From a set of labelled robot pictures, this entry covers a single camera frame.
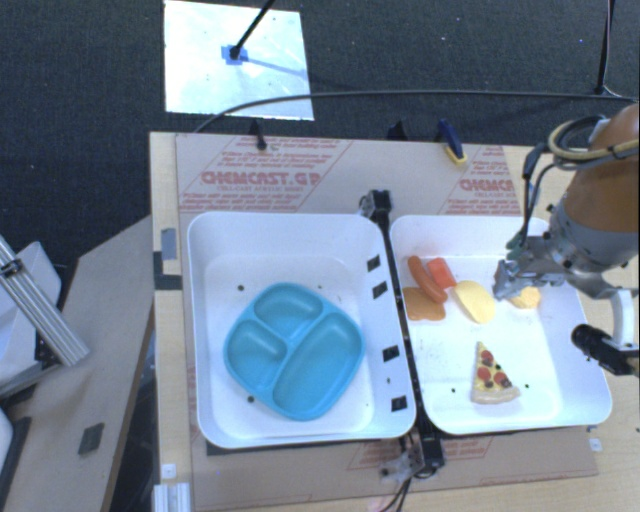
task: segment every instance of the black carpet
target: black carpet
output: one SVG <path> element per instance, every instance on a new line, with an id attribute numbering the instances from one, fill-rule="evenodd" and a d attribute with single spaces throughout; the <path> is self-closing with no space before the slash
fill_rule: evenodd
<path id="1" fill-rule="evenodd" d="M 262 6 L 260 0 L 214 2 Z M 605 0 L 281 0 L 301 13 L 312 92 L 475 89 L 590 94 Z M 615 7 L 607 85 L 638 96 L 640 3 Z M 68 264 L 148 215 L 150 131 L 203 116 L 164 111 L 161 0 L 0 2 L 0 233 Z M 405 121 L 431 140 L 447 117 L 466 142 L 532 145 L 613 100 L 421 96 L 314 102 L 314 122 L 267 134 L 384 138 Z M 207 131 L 243 133 L 249 118 Z"/>

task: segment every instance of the pizza slice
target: pizza slice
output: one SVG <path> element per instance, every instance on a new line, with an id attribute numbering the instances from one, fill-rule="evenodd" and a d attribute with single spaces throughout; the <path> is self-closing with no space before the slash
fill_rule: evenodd
<path id="1" fill-rule="evenodd" d="M 506 372 L 481 341 L 476 348 L 476 364 L 473 376 L 471 401 L 478 404 L 500 404 L 520 396 Z"/>

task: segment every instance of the black pole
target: black pole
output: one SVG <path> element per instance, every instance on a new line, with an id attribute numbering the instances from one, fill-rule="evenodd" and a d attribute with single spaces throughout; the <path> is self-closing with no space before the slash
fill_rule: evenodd
<path id="1" fill-rule="evenodd" d="M 267 0 L 267 3 L 264 4 L 264 7 L 260 10 L 258 15 L 256 16 L 256 19 L 253 20 L 253 23 L 249 25 L 249 28 L 247 29 L 247 31 L 240 38 L 240 41 L 238 41 L 238 43 L 229 50 L 229 56 L 233 60 L 238 60 L 238 57 L 240 56 L 240 50 L 242 50 L 242 45 L 244 45 L 244 43 L 247 42 L 247 39 L 249 39 L 249 36 L 251 35 L 251 33 L 258 26 L 258 23 L 260 23 L 260 20 L 264 18 L 264 15 L 267 14 L 269 9 L 271 9 L 271 6 L 274 4 L 275 1 L 276 0 Z"/>
<path id="2" fill-rule="evenodd" d="M 603 94 L 606 91 L 604 85 L 607 73 L 607 61 L 609 60 L 609 38 L 611 37 L 611 24 L 613 23 L 613 8 L 616 0 L 609 0 L 607 19 L 604 22 L 604 37 L 602 38 L 602 52 L 600 53 L 600 70 L 598 71 L 598 85 L 594 89 L 596 94 Z"/>

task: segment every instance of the blue divided plate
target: blue divided plate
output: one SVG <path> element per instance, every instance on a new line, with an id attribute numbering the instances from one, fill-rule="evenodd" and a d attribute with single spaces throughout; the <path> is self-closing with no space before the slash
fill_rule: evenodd
<path id="1" fill-rule="evenodd" d="M 229 373 L 273 410 L 300 421 L 340 398 L 364 357 L 360 328 L 297 284 L 279 283 L 242 312 L 224 343 Z"/>

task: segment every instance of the toy hot dog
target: toy hot dog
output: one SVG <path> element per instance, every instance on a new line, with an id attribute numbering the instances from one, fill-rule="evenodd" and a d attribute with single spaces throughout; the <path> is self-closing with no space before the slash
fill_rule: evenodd
<path id="1" fill-rule="evenodd" d="M 422 266 L 420 258 L 417 256 L 410 256 L 407 263 L 409 265 L 409 272 L 411 272 L 411 276 L 431 300 L 438 304 L 442 304 L 447 300 L 447 292 L 440 288 L 435 281 L 429 277 L 429 274 L 427 274 L 427 271 Z"/>

